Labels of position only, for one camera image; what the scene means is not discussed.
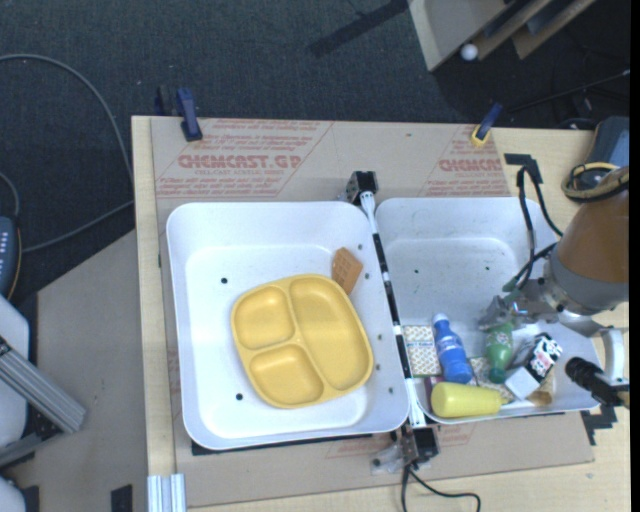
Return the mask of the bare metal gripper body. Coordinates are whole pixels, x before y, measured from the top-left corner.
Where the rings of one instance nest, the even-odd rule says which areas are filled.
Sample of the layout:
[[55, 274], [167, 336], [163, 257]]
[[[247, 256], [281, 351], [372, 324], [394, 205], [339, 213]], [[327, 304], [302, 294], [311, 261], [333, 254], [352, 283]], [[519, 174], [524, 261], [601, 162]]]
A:
[[514, 304], [529, 312], [531, 324], [559, 323], [581, 335], [600, 332], [600, 324], [592, 318], [596, 310], [574, 300], [551, 278], [529, 280]]

